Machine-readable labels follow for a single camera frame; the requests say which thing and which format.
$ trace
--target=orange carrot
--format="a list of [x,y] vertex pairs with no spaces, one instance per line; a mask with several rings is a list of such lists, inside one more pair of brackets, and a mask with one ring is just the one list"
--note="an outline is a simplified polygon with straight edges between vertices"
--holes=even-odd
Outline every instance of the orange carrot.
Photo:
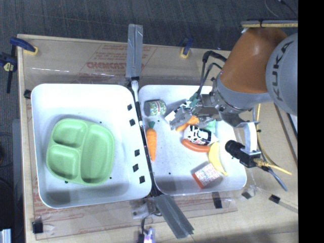
[[210,150],[210,147],[207,145],[198,145],[198,144],[194,144],[191,141],[187,140],[187,139],[183,139],[181,141],[182,145],[184,145],[185,147],[196,151],[196,152],[208,152]]
[[153,129],[155,122],[150,121],[148,123],[149,128],[146,130],[146,141],[148,152],[150,153],[151,160],[155,160],[155,153],[156,153],[156,142],[157,142],[157,133],[156,130]]
[[177,132],[183,131],[186,129],[189,125],[194,125],[197,122],[199,122],[199,119],[196,116],[192,116],[189,121],[187,121],[185,124],[180,125],[179,127],[176,128]]

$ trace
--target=dark floor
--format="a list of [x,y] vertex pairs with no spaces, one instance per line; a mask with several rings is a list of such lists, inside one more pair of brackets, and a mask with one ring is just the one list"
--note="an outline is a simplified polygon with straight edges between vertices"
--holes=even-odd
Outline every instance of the dark floor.
[[[144,44],[231,50],[248,19],[296,19],[298,0],[0,0],[0,51],[18,33],[127,42],[128,24],[143,25]],[[284,30],[287,34],[296,28]],[[0,179],[15,186],[12,123],[19,118],[17,73],[6,93],[0,71]]]

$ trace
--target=green plate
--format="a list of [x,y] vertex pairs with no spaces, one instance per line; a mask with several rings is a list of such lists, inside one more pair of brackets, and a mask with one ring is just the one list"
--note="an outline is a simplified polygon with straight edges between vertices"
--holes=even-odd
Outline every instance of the green plate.
[[114,153],[114,136],[109,129],[91,121],[66,118],[52,130],[46,164],[57,178],[98,185],[109,178]]

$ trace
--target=yellow toy banana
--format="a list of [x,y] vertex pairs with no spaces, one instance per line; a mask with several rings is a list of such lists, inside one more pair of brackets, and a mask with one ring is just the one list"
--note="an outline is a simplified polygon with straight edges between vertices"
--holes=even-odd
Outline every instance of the yellow toy banana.
[[225,176],[227,176],[227,173],[225,172],[222,163],[219,160],[219,142],[215,141],[211,145],[211,149],[208,152],[208,159],[209,162],[213,164],[214,168],[223,173]]

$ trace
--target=white plastic tray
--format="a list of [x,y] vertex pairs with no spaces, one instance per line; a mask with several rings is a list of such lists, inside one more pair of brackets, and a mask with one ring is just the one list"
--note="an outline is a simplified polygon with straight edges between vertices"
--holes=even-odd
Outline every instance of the white plastic tray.
[[[155,121],[154,129],[157,131],[156,159],[152,161],[152,170],[155,183],[159,190],[169,195],[197,194],[215,191],[238,190],[245,186],[247,175],[245,168],[238,159],[225,150],[228,140],[236,140],[233,127],[224,121],[216,124],[215,135],[220,143],[220,160],[228,176],[219,178],[201,189],[192,173],[208,164],[207,153],[197,153],[181,144],[183,132],[171,131],[170,125],[164,116],[149,116],[144,114],[144,102],[154,99],[165,101],[167,107],[178,105],[177,102],[188,100],[198,86],[174,85],[147,85],[139,91],[139,101],[143,116],[145,130],[148,122]],[[203,87],[202,93],[207,94],[211,87]]]
[[[135,103],[127,88],[119,85],[42,84],[32,90],[31,105],[39,195],[46,205],[52,208],[86,206],[139,199],[150,193],[152,181]],[[54,125],[67,117],[101,124],[113,133],[114,163],[110,179],[103,184],[65,183],[49,172],[46,166],[49,138]]]

